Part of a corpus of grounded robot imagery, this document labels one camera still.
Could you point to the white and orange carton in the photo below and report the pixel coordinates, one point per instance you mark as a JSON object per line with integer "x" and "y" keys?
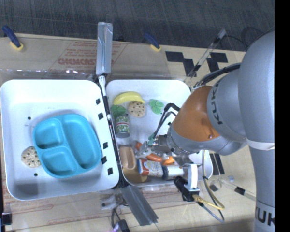
{"x": 151, "y": 168}

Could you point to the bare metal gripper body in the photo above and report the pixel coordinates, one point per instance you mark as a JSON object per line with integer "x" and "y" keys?
{"x": 161, "y": 144}

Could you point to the orange carrot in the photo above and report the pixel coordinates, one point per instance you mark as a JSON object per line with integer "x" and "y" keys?
{"x": 155, "y": 157}

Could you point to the small white bottle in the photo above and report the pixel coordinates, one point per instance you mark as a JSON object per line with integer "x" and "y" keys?
{"x": 174, "y": 172}

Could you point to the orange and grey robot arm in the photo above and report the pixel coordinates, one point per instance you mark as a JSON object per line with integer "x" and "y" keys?
{"x": 232, "y": 110}

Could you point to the tan hot dog bun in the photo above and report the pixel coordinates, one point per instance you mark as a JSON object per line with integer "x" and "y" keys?
{"x": 127, "y": 157}

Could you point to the white plastic tray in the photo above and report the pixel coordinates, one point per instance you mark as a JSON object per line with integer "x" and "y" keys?
{"x": 169, "y": 91}
{"x": 60, "y": 93}

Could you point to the brown cardboard board, red print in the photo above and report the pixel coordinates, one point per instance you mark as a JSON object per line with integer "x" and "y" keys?
{"x": 140, "y": 57}

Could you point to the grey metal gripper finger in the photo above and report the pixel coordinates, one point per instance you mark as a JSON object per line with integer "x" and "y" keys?
{"x": 150, "y": 146}
{"x": 142, "y": 151}

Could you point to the yellow banana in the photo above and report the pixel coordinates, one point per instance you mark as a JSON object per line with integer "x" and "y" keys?
{"x": 128, "y": 97}

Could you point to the tan chocolate chip biscuit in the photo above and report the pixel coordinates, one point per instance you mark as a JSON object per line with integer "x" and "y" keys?
{"x": 30, "y": 157}
{"x": 137, "y": 109}

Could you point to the black cylinder on white bracket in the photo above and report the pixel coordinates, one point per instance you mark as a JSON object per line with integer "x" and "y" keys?
{"x": 192, "y": 175}

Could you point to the small can with green print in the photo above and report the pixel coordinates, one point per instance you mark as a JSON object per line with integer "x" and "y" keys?
{"x": 122, "y": 127}

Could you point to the tan bread slice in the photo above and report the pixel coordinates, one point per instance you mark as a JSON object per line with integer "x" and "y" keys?
{"x": 134, "y": 176}

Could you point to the blue divided plate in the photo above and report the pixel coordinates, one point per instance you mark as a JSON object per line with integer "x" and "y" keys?
{"x": 67, "y": 145}

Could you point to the orange sausage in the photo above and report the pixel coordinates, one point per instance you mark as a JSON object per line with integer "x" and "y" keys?
{"x": 168, "y": 160}

